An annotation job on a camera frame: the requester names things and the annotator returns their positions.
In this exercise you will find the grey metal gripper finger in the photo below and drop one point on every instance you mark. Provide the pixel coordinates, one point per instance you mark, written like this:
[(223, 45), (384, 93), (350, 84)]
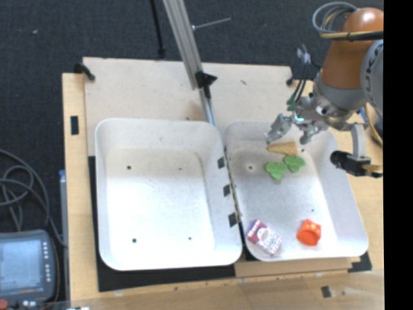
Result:
[(308, 133), (277, 129)]

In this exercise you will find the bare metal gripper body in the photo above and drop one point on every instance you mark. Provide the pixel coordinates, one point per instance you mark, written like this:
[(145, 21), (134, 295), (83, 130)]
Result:
[(317, 113)]

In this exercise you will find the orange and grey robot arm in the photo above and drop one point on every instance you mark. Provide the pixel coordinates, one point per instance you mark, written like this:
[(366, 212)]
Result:
[(350, 60)]

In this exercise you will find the tan ice cream cone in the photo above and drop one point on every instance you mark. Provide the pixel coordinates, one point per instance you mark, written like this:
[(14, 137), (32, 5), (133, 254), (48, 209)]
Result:
[(284, 148)]

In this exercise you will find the green leaf-shaped toy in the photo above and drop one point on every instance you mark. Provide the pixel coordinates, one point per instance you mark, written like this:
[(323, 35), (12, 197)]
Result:
[(294, 163), (276, 170)]

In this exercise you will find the white plastic tray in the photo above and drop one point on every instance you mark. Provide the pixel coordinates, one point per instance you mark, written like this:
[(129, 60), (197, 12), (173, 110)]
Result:
[(290, 202), (161, 192)]

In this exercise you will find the orange toy cup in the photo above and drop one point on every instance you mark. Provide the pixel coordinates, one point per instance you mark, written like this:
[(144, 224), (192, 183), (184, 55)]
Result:
[(309, 232)]

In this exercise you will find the red and white carton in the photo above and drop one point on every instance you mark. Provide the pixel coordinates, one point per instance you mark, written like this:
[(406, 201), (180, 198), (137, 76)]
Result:
[(264, 237)]

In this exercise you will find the pale wood board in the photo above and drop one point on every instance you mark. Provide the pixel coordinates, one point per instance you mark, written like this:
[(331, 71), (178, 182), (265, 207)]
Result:
[(151, 89)]

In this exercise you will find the black cylinder on white bracket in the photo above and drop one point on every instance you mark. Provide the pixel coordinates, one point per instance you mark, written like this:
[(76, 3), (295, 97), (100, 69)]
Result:
[(351, 160)]

